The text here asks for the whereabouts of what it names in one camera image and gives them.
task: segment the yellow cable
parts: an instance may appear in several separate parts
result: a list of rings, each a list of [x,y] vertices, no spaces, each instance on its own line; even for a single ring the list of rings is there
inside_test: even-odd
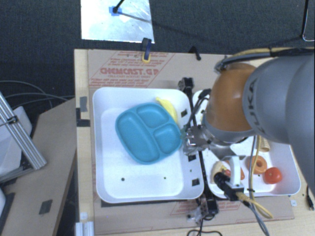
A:
[[[254,163],[252,164],[251,182],[250,182],[250,186],[249,186],[250,189],[252,189],[252,179],[253,179],[253,174],[254,174],[256,162],[257,162],[257,159],[258,159],[260,143],[261,143],[261,138],[260,138],[260,136],[257,136],[257,149],[256,149],[256,156],[255,156],[255,159],[254,159]],[[263,207],[262,205],[260,205],[259,203],[256,202],[254,195],[252,196],[252,199],[250,199],[250,201],[248,201],[248,200],[246,200],[246,201],[247,201],[247,202],[250,202],[250,201],[251,201],[250,203],[253,203],[253,204],[256,206],[257,211],[258,211],[262,216],[264,216],[265,218],[268,218],[268,219],[273,218],[273,215],[272,215],[271,212],[269,212],[265,207]]]

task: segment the yellow banana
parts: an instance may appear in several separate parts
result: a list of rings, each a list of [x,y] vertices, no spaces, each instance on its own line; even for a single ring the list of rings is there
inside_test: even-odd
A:
[[[161,106],[172,116],[174,121],[177,123],[177,113],[172,103],[159,97],[156,97],[156,101],[161,104]]]

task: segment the blue plate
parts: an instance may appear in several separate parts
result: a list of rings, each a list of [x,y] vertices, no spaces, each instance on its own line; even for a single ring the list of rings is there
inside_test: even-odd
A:
[[[175,121],[156,103],[145,103],[124,111],[117,117],[115,128],[126,151],[141,164],[158,162],[182,144]]]

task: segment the dark floor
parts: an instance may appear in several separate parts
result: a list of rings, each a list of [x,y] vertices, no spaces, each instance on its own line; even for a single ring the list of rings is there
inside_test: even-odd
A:
[[[305,0],[149,1],[156,42],[152,51],[185,53],[194,45],[200,53],[232,54],[260,47],[314,46],[299,37]],[[314,7],[315,0],[310,0],[306,35],[312,39]],[[71,96],[74,49],[140,49],[134,43],[82,40],[80,0],[0,0],[0,8],[0,81],[23,81],[49,94]],[[38,92],[3,82],[0,91],[4,96]],[[40,98],[13,96],[8,102],[16,106]],[[53,106],[61,102],[52,100]],[[47,101],[25,105],[32,123],[49,108]]]

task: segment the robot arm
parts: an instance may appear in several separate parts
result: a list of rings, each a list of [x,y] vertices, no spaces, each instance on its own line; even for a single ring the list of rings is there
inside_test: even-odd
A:
[[[270,56],[280,57],[257,69],[239,63]],[[209,148],[221,159],[233,155],[231,144],[256,134],[290,144],[315,193],[314,50],[240,53],[221,61],[215,69],[220,75],[202,125],[188,130],[184,152]]]

